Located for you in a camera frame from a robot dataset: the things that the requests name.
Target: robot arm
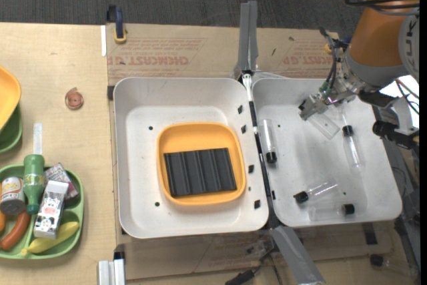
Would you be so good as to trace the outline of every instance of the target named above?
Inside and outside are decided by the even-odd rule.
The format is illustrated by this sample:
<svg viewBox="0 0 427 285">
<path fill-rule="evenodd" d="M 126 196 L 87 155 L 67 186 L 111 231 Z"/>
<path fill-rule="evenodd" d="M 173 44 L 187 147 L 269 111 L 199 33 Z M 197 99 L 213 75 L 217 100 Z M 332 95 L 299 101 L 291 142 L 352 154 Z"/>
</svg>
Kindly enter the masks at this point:
<svg viewBox="0 0 427 285">
<path fill-rule="evenodd" d="M 382 136 L 412 137 L 414 129 L 408 124 L 410 110 L 406 99 L 403 98 L 402 107 L 399 98 L 383 95 L 380 90 L 404 75 L 411 75 L 419 82 L 420 0 L 346 0 L 346 3 L 367 8 L 349 44 L 332 39 L 320 29 L 334 62 L 319 92 L 299 106 L 300 117 L 307 120 L 316 113 L 324 113 L 330 105 L 341 105 L 358 96 L 377 107 L 398 109 L 401 124 L 394 130 L 396 134 Z M 374 133 L 383 134 L 384 127 L 391 129 L 389 125 L 376 124 Z"/>
</svg>

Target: green bottle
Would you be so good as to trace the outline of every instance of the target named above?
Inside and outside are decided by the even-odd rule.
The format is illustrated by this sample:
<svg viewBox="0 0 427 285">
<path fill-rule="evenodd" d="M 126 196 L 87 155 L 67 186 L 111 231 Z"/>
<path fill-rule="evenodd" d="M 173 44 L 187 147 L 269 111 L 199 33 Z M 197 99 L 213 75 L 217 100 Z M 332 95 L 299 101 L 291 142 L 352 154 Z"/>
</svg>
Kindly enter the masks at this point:
<svg viewBox="0 0 427 285">
<path fill-rule="evenodd" d="M 27 196 L 27 213 L 39 212 L 40 200 L 45 191 L 45 159 L 39 154 L 30 154 L 24 158 L 23 191 Z"/>
</svg>

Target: carrot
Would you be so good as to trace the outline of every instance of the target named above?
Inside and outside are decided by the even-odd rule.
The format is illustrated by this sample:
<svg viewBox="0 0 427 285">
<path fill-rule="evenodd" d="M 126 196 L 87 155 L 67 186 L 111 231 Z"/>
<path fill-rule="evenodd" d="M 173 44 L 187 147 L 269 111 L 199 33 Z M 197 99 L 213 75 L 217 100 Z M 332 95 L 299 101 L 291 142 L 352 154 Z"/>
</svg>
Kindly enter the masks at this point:
<svg viewBox="0 0 427 285">
<path fill-rule="evenodd" d="M 3 233 L 6 226 L 6 214 L 0 210 L 0 235 Z"/>
<path fill-rule="evenodd" d="M 0 242 L 0 246 L 4 250 L 10 250 L 22 238 L 29 225 L 31 215 L 24 210 L 18 214 L 15 225 L 6 237 Z"/>
</svg>

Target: white plastic tray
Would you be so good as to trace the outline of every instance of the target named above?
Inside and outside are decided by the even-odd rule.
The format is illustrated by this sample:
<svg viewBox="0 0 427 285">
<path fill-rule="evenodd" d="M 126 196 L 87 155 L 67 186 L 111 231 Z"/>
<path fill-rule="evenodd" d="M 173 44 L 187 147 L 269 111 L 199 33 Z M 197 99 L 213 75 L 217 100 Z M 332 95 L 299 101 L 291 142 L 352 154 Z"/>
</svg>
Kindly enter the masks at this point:
<svg viewBox="0 0 427 285">
<path fill-rule="evenodd" d="M 257 119 L 273 121 L 278 145 L 278 161 L 267 164 L 277 217 L 283 224 L 295 228 L 396 218 L 402 211 L 402 201 L 384 145 L 372 132 L 376 120 L 372 107 L 359 99 L 342 106 L 361 149 L 364 167 L 360 173 L 349 170 L 342 132 L 329 140 L 310 122 L 300 118 L 298 106 L 309 94 L 317 92 L 322 82 L 318 79 L 259 79 L 253 85 Z M 326 114 L 338 126 L 345 125 L 342 113 L 334 106 L 330 106 Z M 341 185 L 337 200 L 357 201 L 359 208 L 352 219 L 311 221 L 308 206 L 298 205 L 293 195 L 331 177 Z"/>
<path fill-rule="evenodd" d="M 262 228 L 268 206 L 245 88 L 232 79 L 130 77 L 114 90 L 119 218 L 134 238 L 248 232 Z M 237 134 L 246 189 L 236 200 L 180 206 L 159 181 L 156 141 L 174 123 L 212 121 Z M 241 127 L 246 125 L 246 133 Z M 248 173 L 248 166 L 254 171 Z M 260 200 L 260 207 L 254 202 Z"/>
</svg>

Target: vial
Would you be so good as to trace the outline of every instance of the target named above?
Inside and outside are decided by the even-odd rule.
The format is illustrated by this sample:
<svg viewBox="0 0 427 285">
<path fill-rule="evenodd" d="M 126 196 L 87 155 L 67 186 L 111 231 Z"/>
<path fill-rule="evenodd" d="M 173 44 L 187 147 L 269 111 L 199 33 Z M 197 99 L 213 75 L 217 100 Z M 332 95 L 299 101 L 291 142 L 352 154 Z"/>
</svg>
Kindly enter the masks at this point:
<svg viewBox="0 0 427 285">
<path fill-rule="evenodd" d="M 353 127 L 351 125 L 342 128 L 343 147 L 346 154 L 348 166 L 351 170 L 359 170 L 362 166 L 360 152 L 357 144 L 357 139 L 354 135 Z"/>
<path fill-rule="evenodd" d="M 260 120 L 258 130 L 261 138 L 261 146 L 269 164 L 278 160 L 276 151 L 276 139 L 273 134 L 273 123 L 270 119 Z"/>
<path fill-rule="evenodd" d="M 406 260 L 402 260 L 395 256 L 381 256 L 379 254 L 372 254 L 370 262 L 373 268 L 379 269 L 384 273 L 401 274 L 411 280 L 418 277 L 418 269 L 415 265 L 409 264 Z"/>
<path fill-rule="evenodd" d="M 337 192 L 338 183 L 336 180 L 331 179 L 322 183 L 315 184 L 307 187 L 306 190 L 294 195 L 295 201 L 298 204 L 303 204 L 310 200 L 310 202 L 317 201 L 325 198 L 326 196 Z"/>
<path fill-rule="evenodd" d="M 353 218 L 355 214 L 356 205 L 350 202 L 316 202 L 315 204 L 310 204 L 308 208 L 308 217 L 311 221 Z"/>
</svg>

